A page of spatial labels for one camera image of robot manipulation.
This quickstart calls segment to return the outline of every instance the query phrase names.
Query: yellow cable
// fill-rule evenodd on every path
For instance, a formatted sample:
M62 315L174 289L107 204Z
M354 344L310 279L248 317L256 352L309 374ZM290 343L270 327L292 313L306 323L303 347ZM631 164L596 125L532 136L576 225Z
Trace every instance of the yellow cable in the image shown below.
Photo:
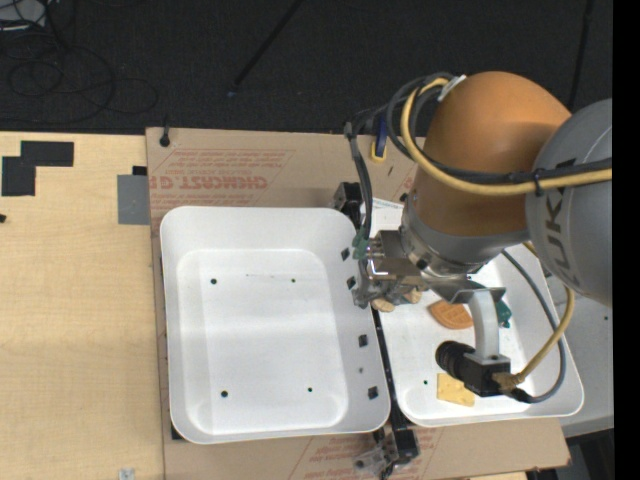
M418 149L418 146L416 145L415 140L413 139L409 130L409 115L411 114L413 103L418 94L422 94L432 87L444 86L447 83L449 83L449 80L447 80L446 78L437 78L422 89L416 89L411 93L406 103L404 104L404 107L402 108L400 130L402 132L405 146L415 162L427 174L429 174L436 180L444 183L445 185L448 185L449 187L462 190L464 192L470 192L472 194L483 196L513 196L518 194L526 194L528 192L535 192L538 186L533 181L527 181L515 185L483 185L481 183L471 183L469 181L464 181L441 171L440 169L438 169L438 167L433 165L428 159L420 154L420 150ZM610 179L612 179L612 169L608 168L588 173L571 174L568 176L561 176L553 179L540 180L539 186L542 189L549 189L573 185L584 185L587 183L597 183Z
M523 242L522 245L529 249L534 256L538 257L538 253L531 242ZM503 372L494 374L493 379L506 391L513 390L518 384L522 384L525 381L529 374L542 362L551 349L558 344L558 341L560 341L560 338L562 338L562 335L569 326L576 304L576 297L571 288L565 285L564 289L567 292L567 305L564 310L564 315L562 315L562 319L560 320L556 330L553 331L553 334L549 337L538 353L531 358L520 373L512 374Z
M564 331L569 326L569 322L571 321L573 310L575 308L576 297L571 288L569 288L568 286L565 286L564 288L567 291L567 307L564 310L564 315L562 315L560 324L558 325L557 329L553 331L553 334L540 349L540 351L531 358L527 366L525 366L520 373L516 373L513 376L516 384L522 384L524 382L527 376L542 362L542 360L551 351L551 349L558 344L558 341L560 341L560 338L564 334Z

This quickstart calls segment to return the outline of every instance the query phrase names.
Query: black floor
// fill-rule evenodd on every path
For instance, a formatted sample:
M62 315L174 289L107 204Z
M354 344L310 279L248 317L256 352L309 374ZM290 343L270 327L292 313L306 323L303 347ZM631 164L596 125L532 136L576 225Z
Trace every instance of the black floor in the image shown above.
M612 96L613 0L305 0L228 98L293 1L54 0L0 31L0 129L338 132L442 70L515 72L573 110Z

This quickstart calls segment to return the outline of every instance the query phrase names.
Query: white plastic tray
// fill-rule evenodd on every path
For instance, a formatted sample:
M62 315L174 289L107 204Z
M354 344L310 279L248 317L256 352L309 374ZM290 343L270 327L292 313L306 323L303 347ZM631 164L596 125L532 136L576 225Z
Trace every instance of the white plastic tray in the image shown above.
M372 235L379 229L397 229L402 207L377 204ZM533 278L554 316L551 299L540 263L522 245L507 249ZM500 330L500 352L511 359L511 371L520 371L551 335L552 328L532 289L520 273L502 255L471 276L487 287L505 287L504 301L513 316L509 329ZM569 416L580 410L584 390L573 356L564 338L566 373L560 389L548 400L527 405L504 396L475 397L473 407L437 398L437 374L444 373L435 360L438 346L447 340L474 346L473 328L450 330L440 325L427 306L439 299L433 292L422 295L416 304L398 306L392 313L381 313L398 405L411 421L420 426L439 427L518 418ZM546 392L555 382L559 369L555 347L520 387L532 395Z
M352 251L354 235L344 215L322 208L167 213L160 238L170 409L185 439L384 424L390 402L373 318L354 306L347 285L357 265L343 251Z

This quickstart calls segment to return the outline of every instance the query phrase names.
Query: cookie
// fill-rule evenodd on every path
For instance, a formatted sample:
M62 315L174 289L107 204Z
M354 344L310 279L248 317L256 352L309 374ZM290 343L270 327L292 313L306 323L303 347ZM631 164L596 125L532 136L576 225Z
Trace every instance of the cookie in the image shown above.
M449 304L441 299L431 304L429 310L448 329L467 329L473 325L473 319L463 304Z

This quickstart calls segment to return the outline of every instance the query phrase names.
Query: wooden surface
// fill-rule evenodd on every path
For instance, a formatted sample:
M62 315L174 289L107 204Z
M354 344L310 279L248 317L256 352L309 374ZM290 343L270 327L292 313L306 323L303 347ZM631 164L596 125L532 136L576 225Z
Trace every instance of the wooden surface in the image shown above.
M117 175L142 136L73 140L71 168L38 167L35 197L0 197L0 477L163 477L148 226L121 226Z

